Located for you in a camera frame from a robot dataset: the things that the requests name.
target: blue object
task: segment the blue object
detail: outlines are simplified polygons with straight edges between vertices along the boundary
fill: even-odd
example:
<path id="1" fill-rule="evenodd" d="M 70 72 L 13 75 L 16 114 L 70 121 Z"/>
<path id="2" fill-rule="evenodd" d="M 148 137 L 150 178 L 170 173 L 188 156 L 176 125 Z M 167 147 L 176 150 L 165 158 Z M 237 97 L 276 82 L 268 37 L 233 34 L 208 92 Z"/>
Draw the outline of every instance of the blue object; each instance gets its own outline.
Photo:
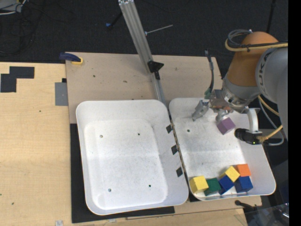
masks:
<path id="1" fill-rule="evenodd" d="M 253 188 L 253 184 L 249 176 L 239 177 L 234 183 L 237 193 L 248 192 Z"/>
<path id="2" fill-rule="evenodd" d="M 219 180 L 219 183 L 221 185 L 221 190 L 218 191 L 220 195 L 224 194 L 226 191 L 228 191 L 230 188 L 234 186 L 234 183 L 227 175 L 222 177 Z"/>
<path id="3" fill-rule="evenodd" d="M 76 55 L 73 55 L 73 54 L 69 54 L 69 53 L 60 53 L 59 59 L 60 60 L 76 61 L 76 62 L 81 61 L 81 59 L 79 57 L 77 57 Z"/>

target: green cube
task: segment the green cube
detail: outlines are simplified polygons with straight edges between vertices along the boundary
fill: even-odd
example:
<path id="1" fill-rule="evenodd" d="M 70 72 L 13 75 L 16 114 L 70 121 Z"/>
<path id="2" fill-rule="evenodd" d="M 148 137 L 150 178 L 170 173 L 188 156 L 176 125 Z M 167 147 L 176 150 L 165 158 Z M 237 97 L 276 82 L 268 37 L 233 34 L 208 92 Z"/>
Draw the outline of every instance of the green cube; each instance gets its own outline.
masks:
<path id="1" fill-rule="evenodd" d="M 206 181 L 209 186 L 209 188 L 204 191 L 204 194 L 206 196 L 208 196 L 210 194 L 214 194 L 214 193 L 218 192 L 219 190 L 221 190 L 221 185 L 217 178 L 207 179 Z"/>

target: blue cube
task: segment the blue cube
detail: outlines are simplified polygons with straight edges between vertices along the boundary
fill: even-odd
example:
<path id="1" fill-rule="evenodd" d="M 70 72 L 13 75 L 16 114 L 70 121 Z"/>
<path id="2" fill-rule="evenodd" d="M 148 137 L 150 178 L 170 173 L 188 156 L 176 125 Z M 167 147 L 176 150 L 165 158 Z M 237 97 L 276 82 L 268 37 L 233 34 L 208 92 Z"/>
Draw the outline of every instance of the blue cube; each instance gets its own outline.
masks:
<path id="1" fill-rule="evenodd" d="M 239 177 L 234 183 L 237 193 L 248 192 L 253 188 L 253 184 L 249 176 Z"/>
<path id="2" fill-rule="evenodd" d="M 230 188 L 234 186 L 234 183 L 227 175 L 223 176 L 219 180 L 219 183 L 221 185 L 221 190 L 219 190 L 220 195 L 224 194 L 226 191 L 228 191 Z"/>

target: wooden table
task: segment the wooden table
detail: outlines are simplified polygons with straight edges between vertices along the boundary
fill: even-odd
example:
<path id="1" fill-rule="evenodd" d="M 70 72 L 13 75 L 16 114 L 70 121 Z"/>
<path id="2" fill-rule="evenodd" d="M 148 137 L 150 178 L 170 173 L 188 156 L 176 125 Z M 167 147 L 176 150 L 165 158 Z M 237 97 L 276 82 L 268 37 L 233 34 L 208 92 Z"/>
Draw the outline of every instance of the wooden table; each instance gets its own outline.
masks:
<path id="1" fill-rule="evenodd" d="M 99 57 L 116 62 L 122 57 L 123 65 L 138 64 L 138 55 L 80 54 L 85 65 L 92 64 Z M 160 73 L 166 100 L 183 96 L 202 96 L 210 84 L 210 71 L 206 58 L 154 56 L 154 60 L 164 63 Z M 221 87 L 219 70 L 213 58 L 216 74 L 215 87 Z M 74 120 L 75 105 L 87 97 L 80 95 L 80 81 L 74 80 L 77 70 L 70 72 L 70 62 L 66 64 L 44 63 L 0 63 L 0 73 L 9 73 L 11 66 L 34 67 L 34 79 L 17 79 L 16 92 L 0 93 L 0 222 L 4 226 L 101 226 L 113 225 L 208 225 L 235 226 L 246 223 L 241 206 L 233 199 L 189 202 L 175 206 L 175 214 L 118 218 L 73 224 L 71 221 L 71 160 L 70 160 L 70 123 Z M 91 74 L 97 78 L 99 71 Z M 110 72 L 103 73 L 107 78 Z M 130 77 L 112 74 L 114 80 L 131 85 Z M 55 83 L 67 78 L 69 107 L 55 105 Z M 102 96 L 107 98 L 102 86 Z M 143 99 L 154 94 L 143 94 Z M 140 93 L 130 97 L 140 97 Z M 261 205 L 260 196 L 241 197 L 249 205 Z"/>

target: black connector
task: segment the black connector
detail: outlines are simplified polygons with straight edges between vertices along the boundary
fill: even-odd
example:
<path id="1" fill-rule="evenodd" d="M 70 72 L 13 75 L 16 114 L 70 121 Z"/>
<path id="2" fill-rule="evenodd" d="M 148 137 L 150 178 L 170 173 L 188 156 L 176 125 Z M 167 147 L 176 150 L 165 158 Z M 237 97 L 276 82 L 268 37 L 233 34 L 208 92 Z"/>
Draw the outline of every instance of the black connector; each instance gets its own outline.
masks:
<path id="1" fill-rule="evenodd" d="M 260 144 L 259 139 L 257 139 L 257 136 L 261 136 L 262 133 L 250 133 L 247 129 L 238 128 L 235 130 L 234 135 L 236 138 L 238 138 L 241 141 L 247 142 L 251 145 Z"/>

